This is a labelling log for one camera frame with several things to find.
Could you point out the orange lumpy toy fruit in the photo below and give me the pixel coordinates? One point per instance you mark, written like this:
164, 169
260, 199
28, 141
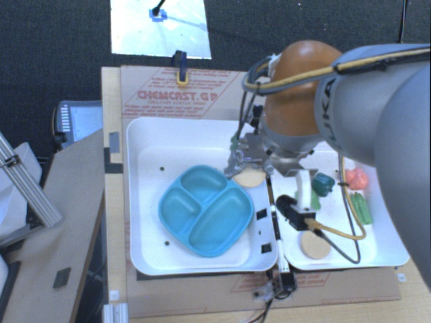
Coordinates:
356, 178

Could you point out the black cylinder on white bracket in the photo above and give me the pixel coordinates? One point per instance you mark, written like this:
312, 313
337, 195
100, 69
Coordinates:
300, 216

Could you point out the white plastic tray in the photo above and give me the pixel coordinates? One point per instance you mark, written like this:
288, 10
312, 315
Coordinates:
148, 214
340, 247

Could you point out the thin black and white rod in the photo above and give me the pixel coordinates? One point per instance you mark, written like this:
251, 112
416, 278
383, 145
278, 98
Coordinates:
276, 227

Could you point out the light green toy vegetable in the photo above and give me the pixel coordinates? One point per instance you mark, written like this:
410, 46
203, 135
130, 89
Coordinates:
316, 202

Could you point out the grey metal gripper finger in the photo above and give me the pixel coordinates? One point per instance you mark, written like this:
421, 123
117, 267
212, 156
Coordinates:
234, 167
268, 169

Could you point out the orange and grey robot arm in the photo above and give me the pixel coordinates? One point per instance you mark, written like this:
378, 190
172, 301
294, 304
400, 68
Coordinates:
377, 113

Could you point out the beige round biscuit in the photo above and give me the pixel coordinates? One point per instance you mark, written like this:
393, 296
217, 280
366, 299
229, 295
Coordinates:
250, 179
316, 247

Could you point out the brown cardboard board red print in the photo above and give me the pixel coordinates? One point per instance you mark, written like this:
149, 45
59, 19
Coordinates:
188, 89

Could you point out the green toy beans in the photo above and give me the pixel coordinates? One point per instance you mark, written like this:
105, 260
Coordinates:
363, 209

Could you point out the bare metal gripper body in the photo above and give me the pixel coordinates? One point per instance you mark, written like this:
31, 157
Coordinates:
257, 151

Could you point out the blue divided plate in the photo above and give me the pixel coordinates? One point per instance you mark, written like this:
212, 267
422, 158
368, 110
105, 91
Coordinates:
205, 210

